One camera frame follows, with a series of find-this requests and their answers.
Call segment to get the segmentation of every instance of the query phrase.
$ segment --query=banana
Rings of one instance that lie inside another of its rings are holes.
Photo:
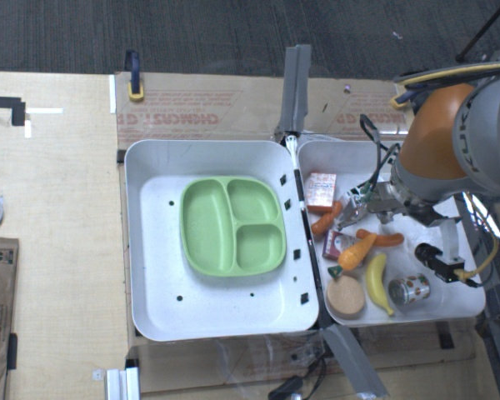
[[[372,302],[387,311],[389,316],[394,315],[394,310],[389,306],[385,288],[383,287],[383,270],[387,263],[387,255],[379,253],[367,265],[365,272],[365,284],[367,285],[368,296]]]

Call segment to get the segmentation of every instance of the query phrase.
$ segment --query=tin can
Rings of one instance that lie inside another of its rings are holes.
[[[389,296],[397,305],[415,303],[430,296],[430,282],[428,278],[418,273],[415,276],[395,278],[387,288]]]

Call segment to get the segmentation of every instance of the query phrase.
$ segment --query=black fabric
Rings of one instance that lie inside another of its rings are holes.
[[[500,0],[0,0],[0,70],[282,76],[312,45],[312,77],[392,79],[456,65]],[[500,51],[500,17],[466,56]]]

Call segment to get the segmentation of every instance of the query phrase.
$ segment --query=green plastic dish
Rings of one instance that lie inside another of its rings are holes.
[[[183,250],[209,276],[267,273],[285,258],[282,209],[274,191],[250,177],[205,177],[182,193]]]

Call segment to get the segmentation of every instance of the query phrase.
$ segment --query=orange carrot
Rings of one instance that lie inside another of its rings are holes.
[[[356,237],[357,238],[365,238],[370,233],[371,232],[368,230],[365,230],[363,228],[359,228],[356,231]],[[378,234],[373,246],[391,247],[391,246],[398,246],[399,244],[402,244],[402,243],[403,243],[403,235],[400,232],[397,232],[396,234],[388,234],[388,235]]]
[[[368,251],[373,246],[377,237],[378,235],[376,233],[371,232],[359,242],[354,243],[350,247],[347,247],[339,255],[337,263],[342,267],[343,270],[353,270],[367,256]]]
[[[312,233],[318,236],[324,234],[324,232],[332,226],[333,219],[335,219],[342,210],[343,205],[341,204],[341,202],[339,202],[338,200],[334,201],[332,205],[332,211],[324,213],[318,221],[312,224]]]

